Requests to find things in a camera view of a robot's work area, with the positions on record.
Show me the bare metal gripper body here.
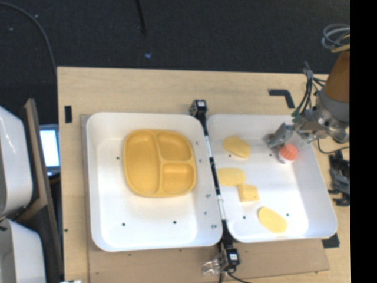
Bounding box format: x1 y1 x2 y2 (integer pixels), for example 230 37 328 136
293 108 350 143

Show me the yellow oval biscuit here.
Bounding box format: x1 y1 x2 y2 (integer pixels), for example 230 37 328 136
216 167 247 188
222 135 252 160
257 206 289 235

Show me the white plastic tray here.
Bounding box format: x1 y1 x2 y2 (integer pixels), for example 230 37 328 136
85 111 224 253
206 113 339 244

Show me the yellow cheese wedge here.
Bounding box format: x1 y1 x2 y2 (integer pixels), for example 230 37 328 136
237 183 261 203

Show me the thin black and white rod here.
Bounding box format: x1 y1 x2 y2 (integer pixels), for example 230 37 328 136
195 110 234 251

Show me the yellow divided plate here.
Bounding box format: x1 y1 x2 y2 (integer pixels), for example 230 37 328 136
122 129 198 199

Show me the brown flat board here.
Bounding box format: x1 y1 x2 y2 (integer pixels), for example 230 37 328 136
79 113 332 283

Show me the black block with thin wires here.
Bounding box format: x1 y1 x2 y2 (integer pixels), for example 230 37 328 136
190 98 207 113
224 247 240 267

